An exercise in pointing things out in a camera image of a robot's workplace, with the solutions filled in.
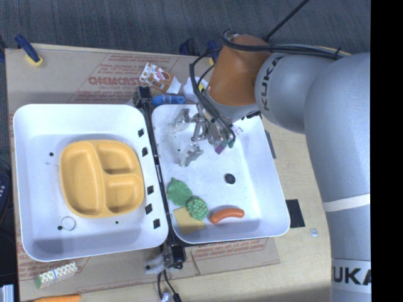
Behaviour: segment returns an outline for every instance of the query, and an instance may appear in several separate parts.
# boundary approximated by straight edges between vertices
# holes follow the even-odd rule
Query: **black dot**
[[[235,177],[232,174],[226,174],[224,176],[226,183],[228,184],[234,184],[235,183]]]

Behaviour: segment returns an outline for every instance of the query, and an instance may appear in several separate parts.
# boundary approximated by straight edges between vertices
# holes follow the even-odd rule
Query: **green leaf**
[[[180,180],[171,179],[168,187],[168,199],[178,206],[186,206],[188,200],[193,197],[193,193],[189,187]]]

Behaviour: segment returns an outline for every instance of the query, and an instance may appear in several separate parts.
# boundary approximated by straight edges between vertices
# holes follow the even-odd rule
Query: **white band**
[[[362,194],[360,196],[344,198],[340,200],[322,203],[323,210],[328,213],[351,208],[366,206],[371,203],[371,194]]]

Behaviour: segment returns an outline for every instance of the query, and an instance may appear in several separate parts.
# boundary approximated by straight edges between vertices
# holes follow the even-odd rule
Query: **red sausage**
[[[242,218],[245,215],[245,211],[239,208],[225,208],[219,210],[210,216],[210,221],[213,224],[218,223],[220,220],[228,217]]]

